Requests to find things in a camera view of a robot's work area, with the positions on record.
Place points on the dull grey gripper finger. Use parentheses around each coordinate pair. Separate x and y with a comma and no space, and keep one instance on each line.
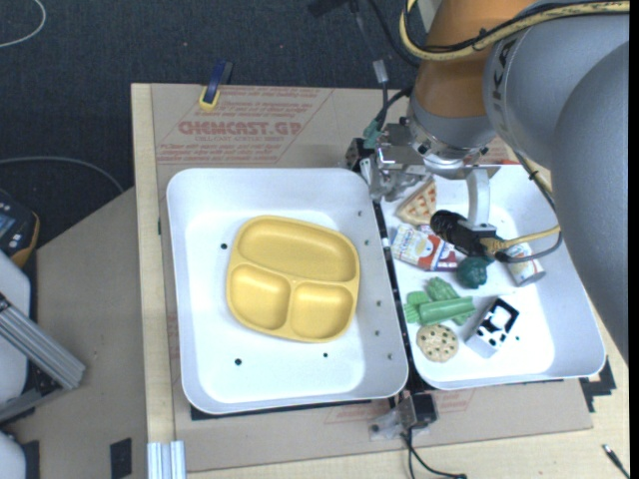
(408,181)
(379,185)

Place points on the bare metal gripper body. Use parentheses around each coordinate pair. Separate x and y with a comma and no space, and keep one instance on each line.
(402,150)

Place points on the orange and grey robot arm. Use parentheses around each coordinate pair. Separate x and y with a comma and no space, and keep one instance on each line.
(564,118)

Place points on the toy pizza slice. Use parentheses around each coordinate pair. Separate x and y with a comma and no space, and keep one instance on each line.
(418,207)

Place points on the white and red carton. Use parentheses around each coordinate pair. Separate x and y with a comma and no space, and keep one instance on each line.
(422,247)

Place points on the thin black and white rod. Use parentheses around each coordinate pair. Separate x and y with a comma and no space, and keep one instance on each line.
(394,292)

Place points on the yellow divided plate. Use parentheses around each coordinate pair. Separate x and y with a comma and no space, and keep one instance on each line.
(289,247)

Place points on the light green leafy toy vegetable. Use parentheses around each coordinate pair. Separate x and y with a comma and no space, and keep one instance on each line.
(442,288)

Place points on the dark green toy broccoli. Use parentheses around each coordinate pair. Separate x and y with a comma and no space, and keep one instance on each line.
(473,273)

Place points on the green toy celery stalk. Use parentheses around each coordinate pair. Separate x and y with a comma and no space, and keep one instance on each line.
(442,311)

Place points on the brown cardboard board red print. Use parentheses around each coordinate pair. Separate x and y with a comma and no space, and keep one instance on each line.
(249,128)

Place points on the small white can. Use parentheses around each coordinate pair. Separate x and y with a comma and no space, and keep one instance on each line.
(525,267)

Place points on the tan toy biscuit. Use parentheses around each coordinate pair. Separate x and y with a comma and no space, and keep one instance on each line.
(437,342)

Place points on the black and white carton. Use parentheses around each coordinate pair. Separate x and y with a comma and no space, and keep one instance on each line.
(491,328)

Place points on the white plastic tray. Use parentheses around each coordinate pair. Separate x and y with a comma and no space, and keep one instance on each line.
(539,327)
(209,357)

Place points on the black cylinder on white bracket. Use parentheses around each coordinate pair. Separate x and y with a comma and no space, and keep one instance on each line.
(461,232)

